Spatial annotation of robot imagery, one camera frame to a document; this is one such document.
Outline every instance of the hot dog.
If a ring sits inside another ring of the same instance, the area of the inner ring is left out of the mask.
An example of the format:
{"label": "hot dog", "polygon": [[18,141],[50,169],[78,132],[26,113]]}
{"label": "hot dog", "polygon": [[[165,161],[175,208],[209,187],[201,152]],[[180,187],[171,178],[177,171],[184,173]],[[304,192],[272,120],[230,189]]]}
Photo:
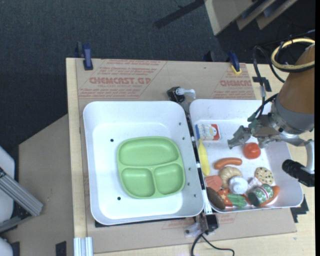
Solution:
{"label": "hot dog", "polygon": [[240,166],[242,164],[242,160],[237,157],[226,157],[222,158],[214,163],[214,168],[215,169],[221,169],[224,166],[227,165],[235,165],[235,166]]}

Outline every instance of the yellow cable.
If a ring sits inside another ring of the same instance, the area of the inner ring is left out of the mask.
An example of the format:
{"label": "yellow cable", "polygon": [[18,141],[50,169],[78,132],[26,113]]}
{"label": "yellow cable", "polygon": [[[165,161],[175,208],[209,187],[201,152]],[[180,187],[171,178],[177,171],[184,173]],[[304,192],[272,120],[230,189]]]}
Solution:
{"label": "yellow cable", "polygon": [[[285,42],[283,45],[282,45],[282,48],[285,48],[289,45],[292,45],[294,43],[309,43],[309,44],[315,44],[315,41],[312,40],[312,39],[308,39],[308,38],[296,38],[296,39],[292,39],[292,40],[289,40],[287,42]],[[305,64],[301,64],[301,65],[287,65],[287,64],[280,64],[278,63],[276,60],[275,60],[275,56],[276,54],[278,53],[279,49],[280,49],[281,46],[277,47],[273,53],[271,54],[271,62],[272,64],[280,69],[280,70],[286,70],[286,71],[294,71],[294,70],[299,70],[299,69],[304,69],[304,68],[308,68],[308,67],[311,67],[313,65],[315,65],[315,61],[311,61],[309,63],[305,63]]]}

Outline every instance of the green plate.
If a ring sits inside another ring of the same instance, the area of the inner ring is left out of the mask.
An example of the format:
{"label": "green plate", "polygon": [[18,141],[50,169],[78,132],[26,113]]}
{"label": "green plate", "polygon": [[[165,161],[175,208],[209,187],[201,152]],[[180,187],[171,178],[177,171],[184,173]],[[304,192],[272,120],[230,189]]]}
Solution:
{"label": "green plate", "polygon": [[119,145],[116,161],[122,186],[134,198],[171,196],[185,186],[179,148],[167,137],[127,139]]}

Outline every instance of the wooden table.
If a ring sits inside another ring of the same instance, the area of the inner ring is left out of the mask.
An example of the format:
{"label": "wooden table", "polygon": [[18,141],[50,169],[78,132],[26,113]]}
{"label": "wooden table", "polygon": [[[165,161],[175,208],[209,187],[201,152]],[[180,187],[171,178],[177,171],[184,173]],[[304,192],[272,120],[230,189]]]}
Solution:
{"label": "wooden table", "polygon": [[[186,68],[193,68],[194,62],[184,62]],[[247,64],[250,77],[255,77],[253,65]],[[270,96],[278,92],[281,88],[281,83],[274,77],[269,66],[259,65],[260,73],[266,77],[272,88],[272,93],[267,93]],[[73,201],[73,226],[74,237],[85,238],[88,236],[86,226],[86,209],[84,196],[84,177],[82,166],[82,148],[81,136],[79,133],[80,118],[79,118],[79,101],[77,87],[77,69],[76,59],[66,59],[67,72],[67,93],[68,93],[68,118],[69,118],[69,135],[70,135],[70,159],[71,159],[71,179],[72,179],[72,201]],[[286,73],[279,72],[280,76],[285,78]],[[257,99],[260,98],[259,84],[254,83],[251,79],[254,94]],[[301,136],[310,138],[310,134]],[[297,148],[289,145],[291,156],[295,161],[300,163],[306,162],[306,152],[304,148]],[[309,211],[305,215],[298,216],[296,224],[297,232],[268,235],[260,237],[247,237],[232,240],[221,240],[214,242],[214,245],[220,248],[232,248],[235,255],[315,255],[315,189],[302,187],[305,198],[309,207]],[[108,253],[99,253],[99,256],[180,256],[189,255],[191,245],[172,245],[154,248],[144,248],[126,251],[114,251]],[[212,249],[207,243],[201,240],[195,248],[195,253],[200,256],[211,255],[231,255],[230,252],[219,251]]]}

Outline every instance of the blue clamp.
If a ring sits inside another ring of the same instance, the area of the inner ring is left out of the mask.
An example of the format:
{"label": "blue clamp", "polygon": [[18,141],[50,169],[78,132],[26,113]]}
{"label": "blue clamp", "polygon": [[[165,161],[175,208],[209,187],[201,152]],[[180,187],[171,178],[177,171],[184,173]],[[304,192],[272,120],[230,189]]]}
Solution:
{"label": "blue clamp", "polygon": [[230,51],[228,51],[228,57],[232,63],[231,69],[233,70],[233,72],[236,75],[240,75],[242,73],[242,71],[240,69],[240,64],[239,64],[239,60],[238,60],[237,55],[232,50],[230,50]]}
{"label": "blue clamp", "polygon": [[77,47],[75,49],[75,57],[76,58],[84,58],[83,67],[84,70],[93,70],[94,66],[92,65],[91,60],[91,46],[89,43],[82,44],[81,42],[77,42]]}

